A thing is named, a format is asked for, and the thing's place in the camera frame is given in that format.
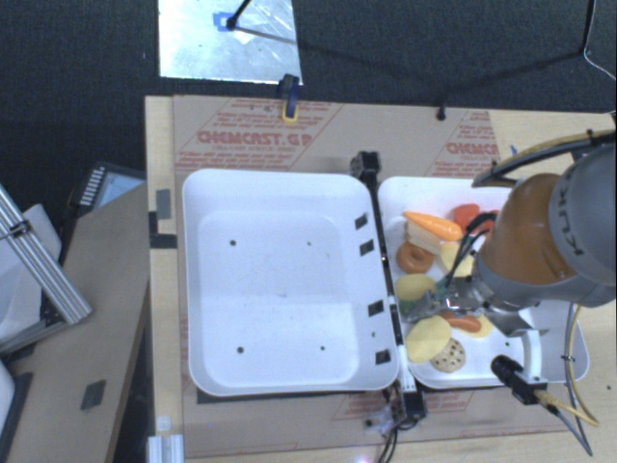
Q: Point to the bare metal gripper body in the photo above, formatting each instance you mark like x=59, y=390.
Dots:
x=460, y=297

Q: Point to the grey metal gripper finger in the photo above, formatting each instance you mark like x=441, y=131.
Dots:
x=430, y=299
x=415, y=313

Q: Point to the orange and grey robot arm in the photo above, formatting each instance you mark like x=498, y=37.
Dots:
x=540, y=239

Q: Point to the green toy vegetable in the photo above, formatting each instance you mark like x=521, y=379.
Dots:
x=406, y=305

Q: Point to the yellow toy lemon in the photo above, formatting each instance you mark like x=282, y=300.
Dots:
x=413, y=285

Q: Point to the yellow toy potato crisp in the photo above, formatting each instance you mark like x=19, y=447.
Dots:
x=426, y=338

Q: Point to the orange red sausage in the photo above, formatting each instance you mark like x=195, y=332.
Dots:
x=465, y=323

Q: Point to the yellow flat toy slice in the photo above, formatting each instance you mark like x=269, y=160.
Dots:
x=484, y=328

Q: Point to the pale yellow toy wedge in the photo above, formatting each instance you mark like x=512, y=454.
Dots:
x=450, y=256

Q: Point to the brown doughnut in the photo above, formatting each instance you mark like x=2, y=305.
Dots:
x=414, y=257

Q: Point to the tan dotted biscuit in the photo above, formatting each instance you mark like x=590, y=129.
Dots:
x=449, y=356

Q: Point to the pale layered cake slice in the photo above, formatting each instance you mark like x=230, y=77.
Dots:
x=421, y=243

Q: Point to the thin black and white rod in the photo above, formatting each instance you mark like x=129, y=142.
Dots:
x=383, y=249

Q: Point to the white plastic tray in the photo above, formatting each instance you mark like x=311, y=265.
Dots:
x=279, y=282
x=487, y=362

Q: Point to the orange carrot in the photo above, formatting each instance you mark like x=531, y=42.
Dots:
x=434, y=226

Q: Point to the red toy tomato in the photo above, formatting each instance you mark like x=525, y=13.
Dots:
x=465, y=214

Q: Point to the brown cardboard board red print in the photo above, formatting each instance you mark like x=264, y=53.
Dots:
x=385, y=133

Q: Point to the black cylinder on white bracket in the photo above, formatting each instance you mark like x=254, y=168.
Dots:
x=518, y=379

